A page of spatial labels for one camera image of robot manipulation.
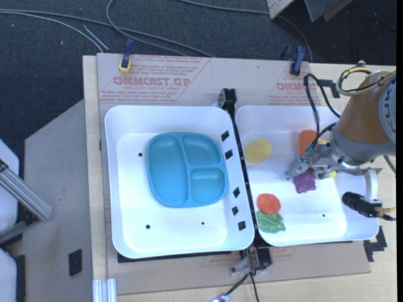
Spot thin black and white rod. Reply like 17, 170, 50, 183
230, 107, 258, 252

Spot black block with thin wires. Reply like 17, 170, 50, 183
230, 247, 273, 279
216, 87, 237, 111

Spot orange toy carrot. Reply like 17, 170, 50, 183
298, 129, 319, 158

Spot black cylinder on white bracket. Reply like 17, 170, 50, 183
341, 166, 383, 219

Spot yellow toy piece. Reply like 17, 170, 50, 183
317, 139, 338, 179

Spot white plastic tray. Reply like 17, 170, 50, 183
104, 104, 256, 259
234, 104, 380, 248

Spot purple toy grapes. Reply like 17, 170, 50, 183
293, 167, 317, 195

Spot orange-red toy tomato slice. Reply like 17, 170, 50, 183
256, 193, 282, 215

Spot green toy lettuce leaf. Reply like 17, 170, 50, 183
255, 210, 287, 235

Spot blue divided plate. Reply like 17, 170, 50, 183
145, 131, 229, 209

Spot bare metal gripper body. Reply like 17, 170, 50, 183
301, 142, 360, 174

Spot yellow toy chip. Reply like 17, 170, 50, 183
243, 138, 273, 165

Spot brown cardboard board, red print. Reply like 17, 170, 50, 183
96, 53, 372, 296

